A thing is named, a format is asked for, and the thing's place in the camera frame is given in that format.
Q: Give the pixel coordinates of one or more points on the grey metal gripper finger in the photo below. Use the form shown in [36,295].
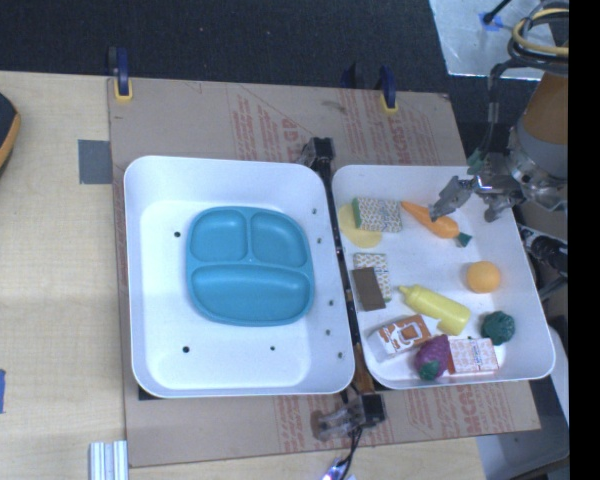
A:
[495,209]
[450,198]

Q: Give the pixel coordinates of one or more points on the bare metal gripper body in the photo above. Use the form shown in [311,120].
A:
[530,185]

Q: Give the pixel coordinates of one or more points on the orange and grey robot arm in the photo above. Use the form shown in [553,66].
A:
[547,113]

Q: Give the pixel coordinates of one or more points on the orange carrot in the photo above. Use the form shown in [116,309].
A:
[442,225]

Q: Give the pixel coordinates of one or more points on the white plastic tray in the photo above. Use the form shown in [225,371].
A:
[430,263]
[160,278]

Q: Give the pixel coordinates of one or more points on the orange ball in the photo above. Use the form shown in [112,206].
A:
[483,276]

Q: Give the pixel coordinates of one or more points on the patterned carton with green side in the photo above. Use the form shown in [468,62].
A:
[382,215]

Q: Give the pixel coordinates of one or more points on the yellow flat round disc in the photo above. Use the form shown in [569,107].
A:
[365,238]

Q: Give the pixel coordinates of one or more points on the yellow bottle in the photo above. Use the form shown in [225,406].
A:
[440,308]

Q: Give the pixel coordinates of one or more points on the patterned carton with brown side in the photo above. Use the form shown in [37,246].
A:
[372,288]

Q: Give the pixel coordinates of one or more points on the green broccoli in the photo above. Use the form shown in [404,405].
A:
[498,328]

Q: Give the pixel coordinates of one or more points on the thin black rod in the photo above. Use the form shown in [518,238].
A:
[341,255]

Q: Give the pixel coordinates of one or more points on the orange and white carton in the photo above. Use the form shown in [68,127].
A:
[402,335]

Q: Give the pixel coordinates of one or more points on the pink and white carton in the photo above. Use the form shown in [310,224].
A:
[475,357]

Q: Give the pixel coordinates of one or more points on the purple grapes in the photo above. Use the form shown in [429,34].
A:
[432,355]

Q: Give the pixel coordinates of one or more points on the blue divided plate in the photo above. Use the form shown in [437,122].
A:
[250,288]

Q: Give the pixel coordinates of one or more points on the brown cardboard board, red print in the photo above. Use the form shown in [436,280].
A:
[190,118]

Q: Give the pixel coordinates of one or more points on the black cylinder on white bracket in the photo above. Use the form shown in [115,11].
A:
[547,250]

